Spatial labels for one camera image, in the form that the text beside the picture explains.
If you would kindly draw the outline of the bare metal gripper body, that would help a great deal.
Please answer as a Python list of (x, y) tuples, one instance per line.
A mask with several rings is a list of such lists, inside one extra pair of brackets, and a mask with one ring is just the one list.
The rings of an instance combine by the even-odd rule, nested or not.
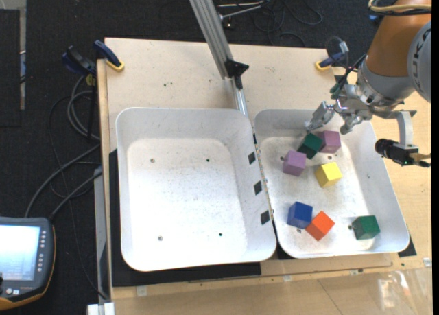
[(333, 98), (336, 111), (341, 115), (355, 115), (363, 119), (378, 116), (395, 118), (394, 109), (401, 102), (401, 90), (395, 86), (374, 86), (370, 83), (336, 84)]

